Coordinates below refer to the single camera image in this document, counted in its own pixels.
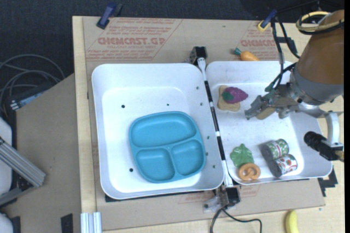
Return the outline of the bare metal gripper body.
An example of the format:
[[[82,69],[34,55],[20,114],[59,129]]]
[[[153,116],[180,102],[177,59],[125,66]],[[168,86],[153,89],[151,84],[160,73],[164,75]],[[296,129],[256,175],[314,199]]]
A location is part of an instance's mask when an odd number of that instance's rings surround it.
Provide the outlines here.
[[[271,98],[271,106],[280,118],[287,117],[291,112],[322,118],[326,112],[320,108],[321,104],[322,101],[312,98],[295,83],[280,85]]]

